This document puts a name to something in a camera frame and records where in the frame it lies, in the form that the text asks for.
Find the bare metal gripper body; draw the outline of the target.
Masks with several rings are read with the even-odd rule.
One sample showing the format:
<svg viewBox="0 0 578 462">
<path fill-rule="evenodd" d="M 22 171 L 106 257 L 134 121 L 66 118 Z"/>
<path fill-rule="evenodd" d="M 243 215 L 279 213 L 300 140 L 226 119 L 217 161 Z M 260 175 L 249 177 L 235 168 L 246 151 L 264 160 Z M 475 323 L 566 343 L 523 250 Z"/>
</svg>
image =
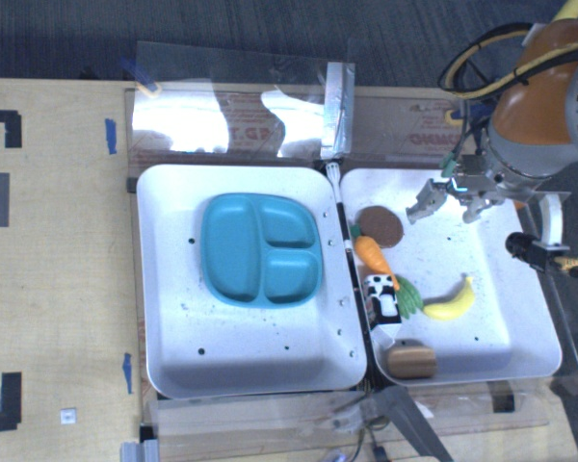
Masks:
<svg viewBox="0 0 578 462">
<path fill-rule="evenodd" d="M 450 178 L 450 194 L 464 205 L 528 202 L 535 193 L 535 179 L 490 155 L 461 155 Z"/>
</svg>

